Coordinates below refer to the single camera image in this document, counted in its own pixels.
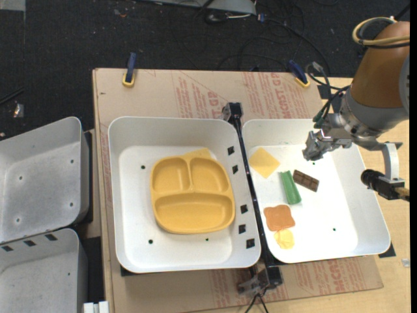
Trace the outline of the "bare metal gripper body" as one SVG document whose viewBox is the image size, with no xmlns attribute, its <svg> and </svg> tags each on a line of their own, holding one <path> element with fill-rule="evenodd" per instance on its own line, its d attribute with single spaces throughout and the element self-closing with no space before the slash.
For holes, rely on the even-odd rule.
<svg viewBox="0 0 417 313">
<path fill-rule="evenodd" d="M 367 126 L 351 113 L 331 113 L 321 127 L 320 142 L 324 150 L 349 148 L 352 144 L 372 149 L 379 136 L 379 130 Z"/>
</svg>

